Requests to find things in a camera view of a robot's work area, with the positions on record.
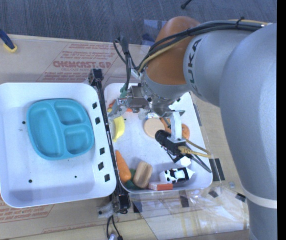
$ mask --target transparent plastic sheet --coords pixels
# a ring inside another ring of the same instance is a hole
[[[130,197],[159,240],[249,228],[246,201],[222,185],[201,190],[130,194]]]

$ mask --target orange carrot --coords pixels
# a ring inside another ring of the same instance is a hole
[[[132,178],[131,171],[129,170],[126,161],[118,150],[115,151],[115,155],[119,177],[122,183],[125,184]]]

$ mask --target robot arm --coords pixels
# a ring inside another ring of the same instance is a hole
[[[189,91],[220,107],[251,240],[277,239],[276,37],[276,23],[173,18],[137,67],[141,83],[127,100],[144,100],[139,110],[161,117]]]

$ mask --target blue divided plate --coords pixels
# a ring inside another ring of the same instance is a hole
[[[42,158],[67,159],[93,147],[94,132],[88,114],[73,99],[45,99],[32,104],[26,123],[31,143]]]

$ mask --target white stripe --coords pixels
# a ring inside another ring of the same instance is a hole
[[[249,191],[247,191],[243,185],[242,185],[242,188],[244,190],[244,194],[245,194],[246,198],[249,199],[250,201],[252,201],[253,203],[255,203],[259,206],[277,209],[277,200],[267,199],[267,198],[263,198],[263,197],[259,197],[257,195],[254,195],[254,194],[250,193]]]

